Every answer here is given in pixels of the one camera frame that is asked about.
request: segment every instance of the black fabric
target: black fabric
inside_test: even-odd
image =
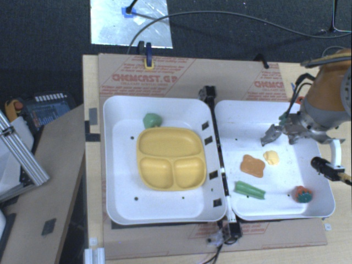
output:
[[[167,0],[169,13],[226,10],[308,34],[328,30],[332,0]],[[351,0],[338,0],[336,26],[351,29]],[[171,19],[173,49],[160,56],[301,62],[329,46],[351,46],[351,36],[317,40],[234,16]],[[83,101],[82,55],[125,53],[90,43],[90,0],[0,0],[0,105],[23,93],[64,90]]]

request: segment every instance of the white tray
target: white tray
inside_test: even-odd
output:
[[[335,209],[334,198],[328,180],[310,165],[320,156],[313,139],[300,139],[295,145],[281,135],[276,141],[261,146],[260,138],[278,117],[288,108],[287,103],[221,101],[216,105],[219,136],[231,195],[231,207],[242,219],[268,220],[288,218],[327,217]],[[292,112],[299,105],[295,104]],[[270,166],[263,154],[273,150],[279,154],[280,163]],[[263,178],[257,178],[240,170],[243,155],[263,160],[266,164]],[[235,182],[241,180],[266,191],[265,199],[234,192]],[[313,199],[309,203],[297,203],[293,190],[302,185],[310,189]]]
[[[162,126],[188,128],[202,139],[207,178],[202,186],[187,191],[158,191],[141,180],[136,161],[136,142],[144,130],[143,117],[156,113]],[[114,96],[103,107],[106,154],[107,212],[119,224],[209,222],[226,212],[219,159],[211,113],[200,100]],[[203,130],[203,123],[208,127]],[[212,143],[204,139],[212,136]],[[217,171],[218,177],[209,174]]]

